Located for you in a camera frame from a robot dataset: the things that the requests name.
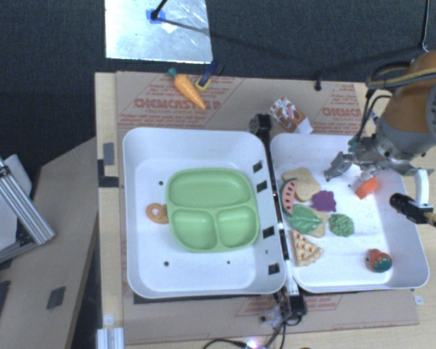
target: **silver square panel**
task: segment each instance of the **silver square panel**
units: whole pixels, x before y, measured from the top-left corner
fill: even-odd
[[[162,0],[105,0],[108,58],[179,63],[213,60],[205,0],[168,0],[161,22],[150,12]]]

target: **toy donut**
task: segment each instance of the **toy donut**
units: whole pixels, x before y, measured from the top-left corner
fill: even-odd
[[[167,224],[168,223],[168,214],[166,212],[166,204],[161,205],[159,203],[152,203],[147,206],[145,210],[145,214],[148,218],[150,218],[153,222],[158,224]]]

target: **watermelon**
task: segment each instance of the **watermelon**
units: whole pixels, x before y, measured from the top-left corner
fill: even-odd
[[[293,178],[283,182],[283,187],[281,188],[281,206],[283,207],[284,213],[289,216],[292,215],[292,210],[294,208],[296,184],[297,179]]]

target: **green plate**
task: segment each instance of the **green plate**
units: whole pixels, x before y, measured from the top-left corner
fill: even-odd
[[[249,180],[234,169],[186,169],[166,185],[171,231],[192,252],[242,249],[259,234],[259,215]]]

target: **orange carrot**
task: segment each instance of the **orange carrot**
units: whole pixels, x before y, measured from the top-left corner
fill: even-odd
[[[186,75],[178,75],[176,68],[170,68],[168,74],[173,76],[174,86],[183,96],[185,96],[190,102],[195,103],[202,110],[205,110],[205,103],[203,103],[201,96],[195,90]]]
[[[377,188],[379,188],[378,181],[376,181],[376,176],[373,176],[370,180],[365,181],[355,193],[360,199],[365,198],[367,195],[373,193]]]

